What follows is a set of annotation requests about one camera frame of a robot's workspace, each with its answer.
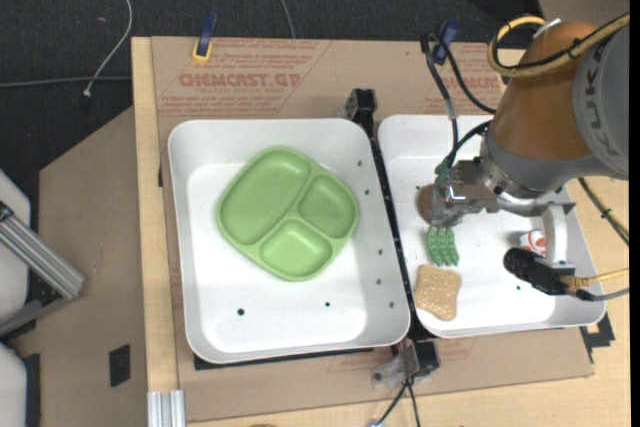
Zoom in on white plastic tray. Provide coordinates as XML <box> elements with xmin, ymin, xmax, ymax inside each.
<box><xmin>377</xmin><ymin>113</ymin><xmax>608</xmax><ymax>339</ymax></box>
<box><xmin>167</xmin><ymin>117</ymin><xmax>412</xmax><ymax>365</ymax></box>

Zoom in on brown round biscuit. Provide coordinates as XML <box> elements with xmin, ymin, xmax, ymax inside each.
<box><xmin>416</xmin><ymin>183</ymin><xmax>440</xmax><ymax>224</ymax></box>

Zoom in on black cylinder on white bracket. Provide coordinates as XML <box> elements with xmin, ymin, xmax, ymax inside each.
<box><xmin>502</xmin><ymin>203</ymin><xmax>577</xmax><ymax>297</ymax></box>

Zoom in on white and red can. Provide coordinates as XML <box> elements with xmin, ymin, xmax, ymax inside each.
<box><xmin>516</xmin><ymin>228</ymin><xmax>548</xmax><ymax>255</ymax></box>

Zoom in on green divided plate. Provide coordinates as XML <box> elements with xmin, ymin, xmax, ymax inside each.
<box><xmin>215</xmin><ymin>145</ymin><xmax>362</xmax><ymax>283</ymax></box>

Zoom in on brown cardboard board red print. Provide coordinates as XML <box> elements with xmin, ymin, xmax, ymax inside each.
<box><xmin>149</xmin><ymin>36</ymin><xmax>596</xmax><ymax>422</ymax></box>

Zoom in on green pea pods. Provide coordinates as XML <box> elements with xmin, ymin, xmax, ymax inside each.
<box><xmin>425</xmin><ymin>225</ymin><xmax>461</xmax><ymax>268</ymax></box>

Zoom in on black block with thin wires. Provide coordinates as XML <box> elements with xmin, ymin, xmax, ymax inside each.
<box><xmin>371</xmin><ymin>339</ymin><xmax>442</xmax><ymax>389</ymax></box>
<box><xmin>344</xmin><ymin>87</ymin><xmax>377</xmax><ymax>124</ymax></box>

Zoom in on thin black rod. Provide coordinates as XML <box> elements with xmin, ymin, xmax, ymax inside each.
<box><xmin>366</xmin><ymin>122</ymin><xmax>417</xmax><ymax>342</ymax></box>

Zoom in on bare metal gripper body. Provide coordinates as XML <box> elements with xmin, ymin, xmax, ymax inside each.
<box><xmin>432</xmin><ymin>156</ymin><xmax>551</xmax><ymax>218</ymax></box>

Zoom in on tan bread slice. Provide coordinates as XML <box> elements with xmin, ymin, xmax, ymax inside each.
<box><xmin>414</xmin><ymin>263</ymin><xmax>463</xmax><ymax>322</ymax></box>

